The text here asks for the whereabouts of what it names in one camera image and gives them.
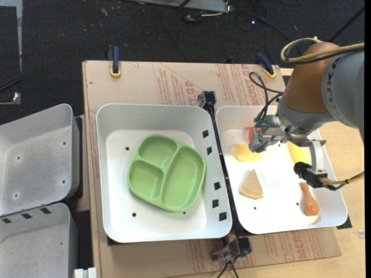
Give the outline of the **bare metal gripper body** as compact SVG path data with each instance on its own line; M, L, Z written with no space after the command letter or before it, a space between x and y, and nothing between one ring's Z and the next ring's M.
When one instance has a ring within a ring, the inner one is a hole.
M299 147L307 147L307 136L312 132L312 115L267 115L260 127L252 130L250 137L267 140L267 146L278 142L292 142Z

